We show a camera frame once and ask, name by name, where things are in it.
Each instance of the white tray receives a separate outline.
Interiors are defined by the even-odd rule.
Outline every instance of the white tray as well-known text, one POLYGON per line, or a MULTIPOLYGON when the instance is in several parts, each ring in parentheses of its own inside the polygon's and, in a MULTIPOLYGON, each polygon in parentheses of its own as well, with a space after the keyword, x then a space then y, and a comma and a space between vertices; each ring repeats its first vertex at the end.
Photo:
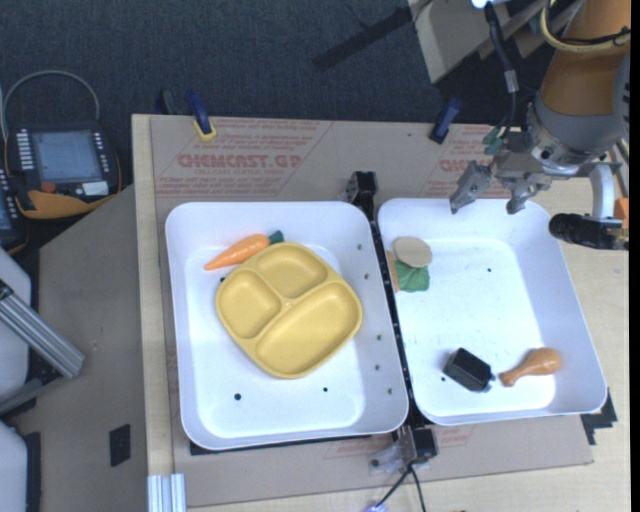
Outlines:
POLYGON ((166 240, 184 429, 196 444, 227 450, 391 432, 408 398, 369 223, 332 202, 187 203, 167 218, 166 240), (214 297, 231 268, 206 272, 222 249, 281 230, 315 251, 360 298, 355 337, 300 379, 254 364, 219 321, 214 297))
POLYGON ((586 413, 606 398, 549 215, 532 202, 508 215, 505 204, 481 199, 455 215, 446 199, 393 199, 380 208, 386 250, 399 236, 415 236, 433 252, 429 289, 395 298, 416 404, 438 424, 586 413), (562 368, 511 388, 496 379, 488 392, 473 392, 442 372, 460 347, 498 375, 542 346, 558 350, 562 368))

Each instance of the orange object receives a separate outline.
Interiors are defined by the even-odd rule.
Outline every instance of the orange object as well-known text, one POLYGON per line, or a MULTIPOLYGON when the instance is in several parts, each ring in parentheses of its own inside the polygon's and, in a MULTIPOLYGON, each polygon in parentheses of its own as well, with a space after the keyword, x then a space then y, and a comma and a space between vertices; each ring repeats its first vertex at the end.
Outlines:
POLYGON ((629 228, 629 198, 621 197, 616 199, 613 216, 622 221, 622 229, 629 228))
POLYGON ((280 231, 276 231, 271 236, 262 234, 248 236, 218 254, 218 256, 204 266, 204 269, 215 270, 243 263, 254 254, 266 249, 271 244, 282 242, 282 240, 282 233, 280 231))
POLYGON ((560 355, 552 348, 539 348, 529 354, 527 359, 517 368, 500 374, 500 380, 505 386, 513 386, 520 377, 525 375, 551 375, 555 373, 562 362, 560 355))

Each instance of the yellow cable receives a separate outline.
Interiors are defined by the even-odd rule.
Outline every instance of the yellow cable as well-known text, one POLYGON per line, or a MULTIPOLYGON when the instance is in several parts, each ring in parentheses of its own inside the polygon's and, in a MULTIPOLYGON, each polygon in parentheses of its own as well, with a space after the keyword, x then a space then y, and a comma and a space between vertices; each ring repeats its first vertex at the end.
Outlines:
POLYGON ((564 52, 573 52, 573 53, 589 53, 589 52, 600 52, 602 50, 608 50, 613 48, 614 46, 622 46, 631 40, 631 33, 627 33, 617 37, 616 39, 612 39, 611 41, 605 41, 603 43, 596 44, 570 44, 560 41, 556 38, 549 27, 547 26, 547 12, 549 7, 552 7, 553 4, 556 3, 556 0, 550 0, 549 6, 545 6, 540 11, 540 30, 542 31, 542 35, 544 36, 547 43, 549 43, 554 48, 564 51, 564 52))

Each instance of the table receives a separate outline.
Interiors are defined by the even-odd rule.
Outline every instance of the table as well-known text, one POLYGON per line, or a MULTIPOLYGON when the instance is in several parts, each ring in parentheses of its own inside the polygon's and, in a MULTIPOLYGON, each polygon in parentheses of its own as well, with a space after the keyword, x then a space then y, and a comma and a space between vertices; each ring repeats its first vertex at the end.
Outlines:
MULTIPOLYGON (((149 474, 175 471, 162 321, 162 286, 154 200, 151 122, 155 116, 133 116, 136 226, 140 272, 140 314, 144 365, 147 464, 149 474)), ((385 137, 390 125, 370 125, 385 137)), ((410 130, 420 128, 407 125, 410 130)), ((554 214, 588 211, 588 181, 554 183, 536 201, 554 214)), ((576 293, 618 415, 614 428, 599 430, 592 448, 595 462, 588 465, 545 469, 466 479, 423 483, 430 511, 454 510, 628 510, 630 509, 628 253, 594 252, 564 245, 576 293)), ((388 479, 389 485, 395 477, 388 479)), ((200 512, 364 510, 388 486, 348 492, 191 507, 200 512)), ((388 501, 391 510, 417 510, 412 485, 403 485, 388 501)))

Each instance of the orange carrot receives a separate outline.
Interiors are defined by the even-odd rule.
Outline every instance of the orange carrot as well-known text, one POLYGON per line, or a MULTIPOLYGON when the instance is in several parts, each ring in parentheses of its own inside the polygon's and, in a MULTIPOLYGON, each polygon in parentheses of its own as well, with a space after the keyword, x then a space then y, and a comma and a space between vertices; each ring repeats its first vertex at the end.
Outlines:
POLYGON ((269 245, 282 242, 283 237, 280 231, 276 231, 271 236, 262 234, 251 235, 243 238, 224 250, 204 266, 205 270, 215 270, 217 268, 236 265, 248 260, 254 254, 266 249, 269 245))

